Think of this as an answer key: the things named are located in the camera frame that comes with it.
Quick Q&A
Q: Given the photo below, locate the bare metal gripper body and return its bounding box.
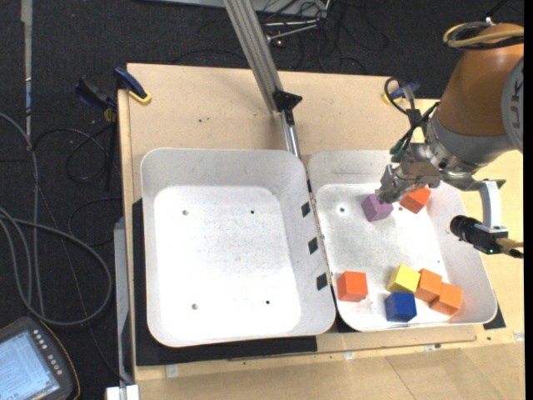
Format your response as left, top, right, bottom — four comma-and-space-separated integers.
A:
385, 142, 443, 191

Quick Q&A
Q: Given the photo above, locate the blue cube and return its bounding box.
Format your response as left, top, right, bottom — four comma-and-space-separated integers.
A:
383, 292, 418, 323

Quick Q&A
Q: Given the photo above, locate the yellow cube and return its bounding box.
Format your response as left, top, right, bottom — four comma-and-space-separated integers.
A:
386, 263, 421, 294

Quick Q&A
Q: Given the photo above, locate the white plastic tray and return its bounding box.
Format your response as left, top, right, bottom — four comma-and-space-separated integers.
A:
306, 149, 499, 333
139, 147, 336, 348

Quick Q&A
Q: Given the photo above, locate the black cylinder on white bracket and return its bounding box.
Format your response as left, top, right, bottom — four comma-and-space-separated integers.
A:
449, 178, 510, 255

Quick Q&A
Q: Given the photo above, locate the orange cube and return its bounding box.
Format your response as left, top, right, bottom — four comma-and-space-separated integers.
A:
414, 268, 443, 303
336, 270, 369, 303
399, 186, 432, 215
430, 282, 464, 317

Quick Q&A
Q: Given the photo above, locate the purple cube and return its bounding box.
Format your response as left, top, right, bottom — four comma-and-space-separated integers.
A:
361, 192, 395, 223

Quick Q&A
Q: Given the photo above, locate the pale wood board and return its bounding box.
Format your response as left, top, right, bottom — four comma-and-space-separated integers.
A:
126, 62, 478, 382

